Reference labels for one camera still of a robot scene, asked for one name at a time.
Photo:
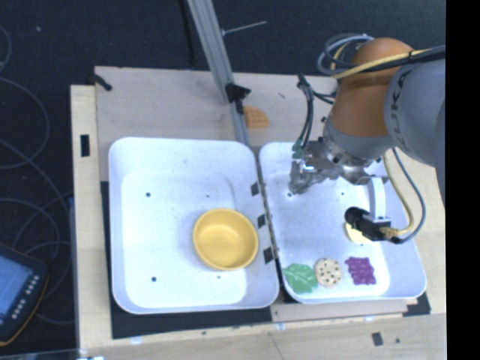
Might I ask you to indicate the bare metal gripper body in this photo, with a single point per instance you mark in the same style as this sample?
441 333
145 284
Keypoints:
330 161

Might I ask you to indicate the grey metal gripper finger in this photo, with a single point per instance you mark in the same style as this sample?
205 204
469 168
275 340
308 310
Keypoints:
308 180
294 180

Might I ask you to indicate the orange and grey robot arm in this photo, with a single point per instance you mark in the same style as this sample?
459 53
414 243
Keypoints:
375 99

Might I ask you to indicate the white plastic tray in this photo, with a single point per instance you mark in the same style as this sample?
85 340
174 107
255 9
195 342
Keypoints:
165 238
315 231

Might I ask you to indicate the pale yellow round slice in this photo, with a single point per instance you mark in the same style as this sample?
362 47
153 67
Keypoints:
354 236

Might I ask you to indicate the orange waffle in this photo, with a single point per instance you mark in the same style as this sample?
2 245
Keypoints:
257 117

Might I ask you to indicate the yellow bowl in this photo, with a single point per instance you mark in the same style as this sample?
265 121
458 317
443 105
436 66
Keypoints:
225 240

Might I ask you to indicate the beige dotted biscuit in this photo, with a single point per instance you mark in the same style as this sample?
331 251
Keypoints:
328 273

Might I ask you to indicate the green lettuce leaf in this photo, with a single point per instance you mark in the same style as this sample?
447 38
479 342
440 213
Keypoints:
300 278

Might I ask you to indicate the purple grapes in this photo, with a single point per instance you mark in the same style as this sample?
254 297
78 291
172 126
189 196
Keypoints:
360 271

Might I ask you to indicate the pale wood board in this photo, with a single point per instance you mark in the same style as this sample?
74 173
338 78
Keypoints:
165 107

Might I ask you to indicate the black cylinder on white bracket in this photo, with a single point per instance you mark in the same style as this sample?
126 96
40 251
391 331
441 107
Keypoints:
369 221

